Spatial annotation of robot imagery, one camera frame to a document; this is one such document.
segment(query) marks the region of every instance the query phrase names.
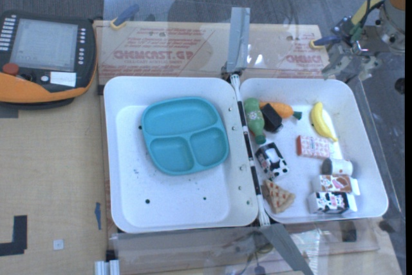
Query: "blue plate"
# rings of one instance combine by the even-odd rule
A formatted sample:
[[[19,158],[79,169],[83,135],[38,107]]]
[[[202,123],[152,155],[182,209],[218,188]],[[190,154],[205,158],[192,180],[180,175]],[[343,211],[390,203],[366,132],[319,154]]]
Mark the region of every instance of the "blue plate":
[[[225,161],[229,143],[216,108],[201,97],[150,105],[142,131],[154,164],[169,175],[204,171]]]

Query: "cow print carton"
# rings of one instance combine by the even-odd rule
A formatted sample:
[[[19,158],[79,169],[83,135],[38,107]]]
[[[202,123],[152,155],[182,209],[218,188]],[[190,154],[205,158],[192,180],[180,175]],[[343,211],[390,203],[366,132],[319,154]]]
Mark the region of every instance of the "cow print carton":
[[[274,142],[261,146],[255,155],[263,172],[270,180],[279,178],[289,172],[288,164]]]
[[[361,194],[358,180],[348,175],[318,175],[312,180],[312,187],[314,191]]]
[[[341,214],[347,211],[357,211],[355,197],[342,192],[317,191],[309,195],[310,213]]]

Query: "display screen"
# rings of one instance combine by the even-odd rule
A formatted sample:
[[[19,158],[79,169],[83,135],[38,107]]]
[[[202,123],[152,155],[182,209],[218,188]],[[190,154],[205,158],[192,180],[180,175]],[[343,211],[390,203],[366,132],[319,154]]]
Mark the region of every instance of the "display screen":
[[[74,71],[77,25],[20,19],[10,62],[23,68]]]

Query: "toy carrot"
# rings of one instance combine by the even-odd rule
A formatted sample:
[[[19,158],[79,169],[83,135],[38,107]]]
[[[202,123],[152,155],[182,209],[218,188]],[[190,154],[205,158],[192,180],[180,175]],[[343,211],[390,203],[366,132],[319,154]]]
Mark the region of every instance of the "toy carrot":
[[[291,116],[295,117],[297,120],[302,118],[302,113],[300,111],[294,111],[291,106],[281,102],[260,102],[259,107],[262,108],[266,104],[270,104],[272,108],[279,114],[282,118],[289,118]]]

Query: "white label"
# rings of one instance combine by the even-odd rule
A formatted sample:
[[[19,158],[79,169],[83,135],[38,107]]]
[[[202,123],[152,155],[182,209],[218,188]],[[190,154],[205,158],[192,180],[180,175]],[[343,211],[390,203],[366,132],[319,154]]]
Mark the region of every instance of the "white label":
[[[53,241],[53,250],[63,250],[64,249],[64,240],[54,240]]]
[[[65,85],[65,86],[76,86],[76,73],[75,72],[59,72],[52,71],[50,73],[50,82],[52,84]]]

